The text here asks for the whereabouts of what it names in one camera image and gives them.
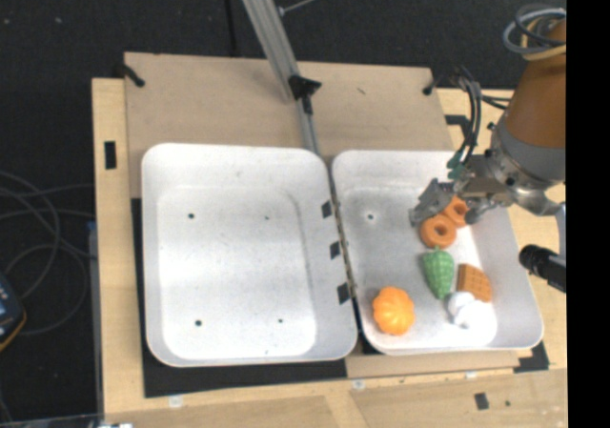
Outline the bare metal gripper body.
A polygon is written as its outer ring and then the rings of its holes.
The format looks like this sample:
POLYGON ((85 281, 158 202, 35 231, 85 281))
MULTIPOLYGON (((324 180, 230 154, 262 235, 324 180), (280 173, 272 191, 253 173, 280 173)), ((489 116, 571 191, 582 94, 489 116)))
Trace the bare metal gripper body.
POLYGON ((472 155, 451 170, 454 193, 467 198, 506 200, 535 216, 551 216, 563 211, 563 203, 551 200, 546 191, 557 181, 542 179, 526 172, 508 154, 486 151, 472 155))

